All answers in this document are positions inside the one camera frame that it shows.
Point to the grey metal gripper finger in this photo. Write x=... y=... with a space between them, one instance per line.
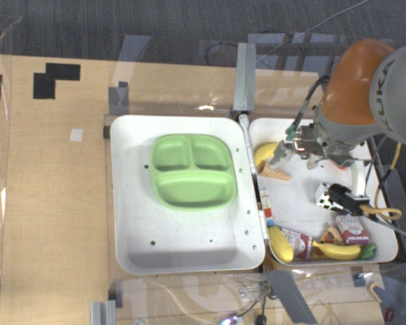
x=313 y=163
x=280 y=154

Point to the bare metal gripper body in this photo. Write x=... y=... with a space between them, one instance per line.
x=308 y=141

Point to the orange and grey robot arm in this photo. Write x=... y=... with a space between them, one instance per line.
x=355 y=90

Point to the tan ice cream cone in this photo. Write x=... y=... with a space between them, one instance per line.
x=274 y=173

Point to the small orange toy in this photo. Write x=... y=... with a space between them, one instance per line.
x=340 y=166

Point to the thin black and white rod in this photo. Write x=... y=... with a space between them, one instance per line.
x=252 y=161

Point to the black and white spotted carton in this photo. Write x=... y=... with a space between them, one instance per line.
x=323 y=198

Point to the white plastic tray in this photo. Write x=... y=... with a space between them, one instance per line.
x=189 y=235
x=297 y=201

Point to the white and red small carton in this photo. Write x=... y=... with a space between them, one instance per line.
x=266 y=205

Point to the pizza slice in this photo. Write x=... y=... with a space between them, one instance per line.
x=332 y=237

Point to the pink carton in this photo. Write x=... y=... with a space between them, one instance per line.
x=352 y=230

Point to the yellow corn cob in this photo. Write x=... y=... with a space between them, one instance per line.
x=281 y=244

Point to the green divided plate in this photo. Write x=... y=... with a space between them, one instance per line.
x=193 y=188

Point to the green toy vegetable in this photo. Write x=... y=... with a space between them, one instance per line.
x=368 y=251

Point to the pale wood board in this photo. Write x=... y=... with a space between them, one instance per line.
x=176 y=90

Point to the black cylinder on white bracket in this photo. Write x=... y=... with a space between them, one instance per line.
x=345 y=198

